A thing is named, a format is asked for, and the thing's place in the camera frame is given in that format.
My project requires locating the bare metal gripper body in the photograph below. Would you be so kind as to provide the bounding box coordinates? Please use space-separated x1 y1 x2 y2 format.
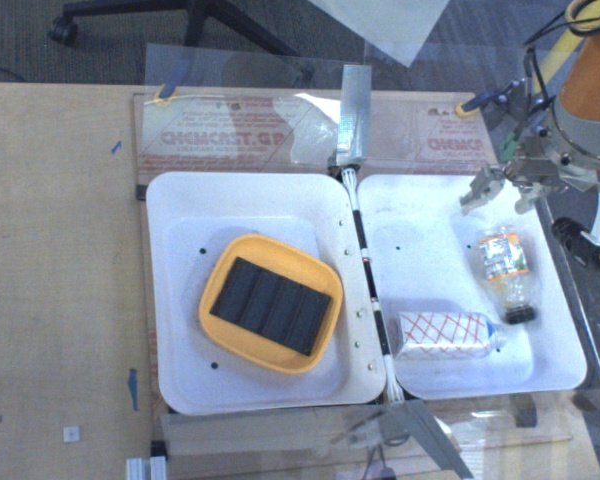
502 117 600 193

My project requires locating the clear bottle orange label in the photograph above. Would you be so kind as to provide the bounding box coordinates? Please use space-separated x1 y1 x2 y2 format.
476 224 538 326

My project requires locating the white plastic tray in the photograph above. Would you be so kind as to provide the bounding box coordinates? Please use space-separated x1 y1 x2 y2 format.
356 173 589 401
144 170 388 416

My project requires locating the thin black and white rod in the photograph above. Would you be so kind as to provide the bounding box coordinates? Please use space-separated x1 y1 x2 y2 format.
340 166 406 405

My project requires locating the clear bottle red grid label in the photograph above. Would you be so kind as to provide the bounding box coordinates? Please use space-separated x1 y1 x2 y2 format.
395 310 508 361

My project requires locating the black ridged block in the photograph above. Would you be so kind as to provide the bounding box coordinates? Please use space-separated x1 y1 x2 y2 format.
209 255 334 358

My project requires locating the brown cardboard board red print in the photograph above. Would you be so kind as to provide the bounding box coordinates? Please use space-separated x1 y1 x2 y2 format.
131 90 600 472

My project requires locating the yellow plate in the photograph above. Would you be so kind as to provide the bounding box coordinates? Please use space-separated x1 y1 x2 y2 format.
197 232 345 375

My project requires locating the black office chair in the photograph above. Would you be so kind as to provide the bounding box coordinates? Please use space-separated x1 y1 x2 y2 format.
46 0 330 58

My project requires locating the black cylinder on white bracket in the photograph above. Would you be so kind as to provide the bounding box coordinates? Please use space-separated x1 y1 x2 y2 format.
551 186 600 271

